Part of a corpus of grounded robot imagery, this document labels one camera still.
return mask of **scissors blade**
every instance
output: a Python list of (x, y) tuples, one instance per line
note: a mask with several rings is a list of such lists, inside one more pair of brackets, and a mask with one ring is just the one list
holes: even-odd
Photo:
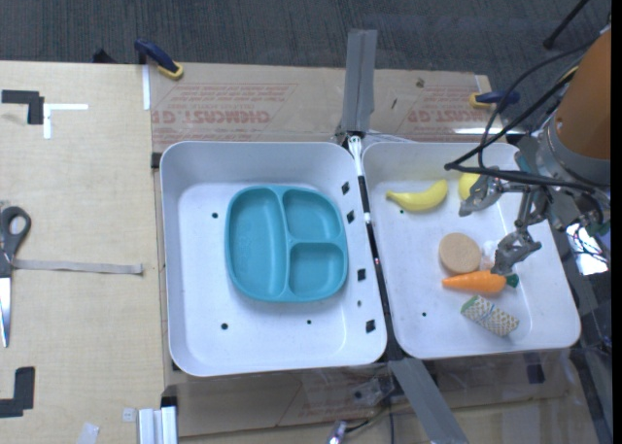
[(11, 333), (11, 277), (0, 277), (0, 334), (2, 345), (9, 347)]

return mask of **orange carrot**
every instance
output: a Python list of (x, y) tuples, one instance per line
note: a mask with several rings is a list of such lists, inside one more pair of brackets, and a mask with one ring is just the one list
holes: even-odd
[(444, 278), (442, 283), (450, 289), (471, 290), (482, 293), (498, 293), (507, 283), (503, 275), (491, 273), (489, 269), (471, 271), (463, 275)]

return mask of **yellow banana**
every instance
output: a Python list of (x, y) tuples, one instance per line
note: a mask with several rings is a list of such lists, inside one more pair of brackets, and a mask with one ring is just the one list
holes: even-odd
[(438, 180), (423, 191), (394, 192), (387, 190), (387, 198), (406, 211), (426, 211), (440, 204), (447, 195), (447, 181)]
[(463, 173), (458, 180), (458, 193), (463, 200), (467, 200), (470, 196), (470, 188), (473, 186), (479, 175), (477, 173)]

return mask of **blue plate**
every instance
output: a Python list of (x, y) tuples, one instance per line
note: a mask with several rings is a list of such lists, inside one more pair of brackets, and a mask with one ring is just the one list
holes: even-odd
[(261, 185), (237, 192), (226, 212), (229, 277), (272, 302), (330, 297), (343, 286), (348, 248), (337, 207), (315, 190)]

